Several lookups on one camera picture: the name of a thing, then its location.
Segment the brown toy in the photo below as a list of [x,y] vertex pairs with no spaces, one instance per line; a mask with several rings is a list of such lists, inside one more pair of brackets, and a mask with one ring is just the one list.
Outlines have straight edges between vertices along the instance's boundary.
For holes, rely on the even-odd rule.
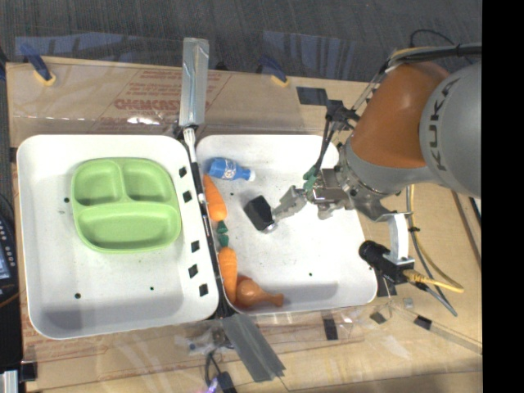
[[237,304],[241,307],[251,307],[263,301],[273,303],[277,307],[282,307],[284,302],[283,294],[269,294],[251,278],[242,277],[238,279],[237,285]]

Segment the gray fabric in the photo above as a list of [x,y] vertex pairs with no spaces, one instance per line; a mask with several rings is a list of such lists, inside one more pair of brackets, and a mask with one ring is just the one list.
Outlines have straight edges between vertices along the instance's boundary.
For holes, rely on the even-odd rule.
[[[454,43],[480,42],[482,31],[482,0],[0,0],[0,12],[0,44],[16,60],[16,37],[94,31],[147,37],[134,48],[139,61],[179,66],[177,43],[194,37],[210,41],[210,68],[222,61],[255,72],[266,54],[288,75],[358,81],[370,80],[392,50],[407,47],[416,29]],[[447,44],[429,33],[415,43]],[[73,47],[64,55],[97,58],[113,49]],[[443,64],[455,70],[466,61]],[[4,88],[0,110],[0,193],[10,197]]]

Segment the hole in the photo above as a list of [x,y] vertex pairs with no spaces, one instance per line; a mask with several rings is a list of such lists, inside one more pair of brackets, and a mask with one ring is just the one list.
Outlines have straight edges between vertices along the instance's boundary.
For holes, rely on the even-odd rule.
[[202,284],[198,287],[198,290],[200,291],[200,297],[205,296],[209,290],[207,289],[207,284]]
[[189,278],[193,278],[195,275],[198,274],[198,267],[197,264],[194,264],[191,268],[187,270],[189,272]]
[[186,191],[182,194],[184,202],[189,202],[192,199],[191,193]]

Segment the blue clip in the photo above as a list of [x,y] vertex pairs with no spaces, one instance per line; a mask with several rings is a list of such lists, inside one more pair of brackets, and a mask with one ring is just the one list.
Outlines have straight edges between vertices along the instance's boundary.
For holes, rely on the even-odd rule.
[[282,86],[287,85],[288,82],[284,70],[273,58],[263,55],[259,59],[259,64],[264,68],[267,68],[271,72],[271,75],[280,82],[279,84]]
[[35,72],[38,73],[36,77],[40,79],[40,81],[43,81],[43,83],[48,86],[54,83],[56,77],[49,71],[46,63],[43,62],[42,57],[33,47],[28,43],[22,43],[20,45],[20,52],[33,65]]

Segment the orange carrot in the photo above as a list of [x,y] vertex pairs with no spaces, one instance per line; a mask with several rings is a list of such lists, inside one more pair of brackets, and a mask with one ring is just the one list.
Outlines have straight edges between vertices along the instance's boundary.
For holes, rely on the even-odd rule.
[[237,254],[231,247],[220,249],[219,266],[226,295],[234,303],[237,299]]
[[207,199],[207,209],[210,212],[211,219],[214,221],[224,220],[228,216],[228,209],[219,190],[208,174],[204,175],[203,183]]

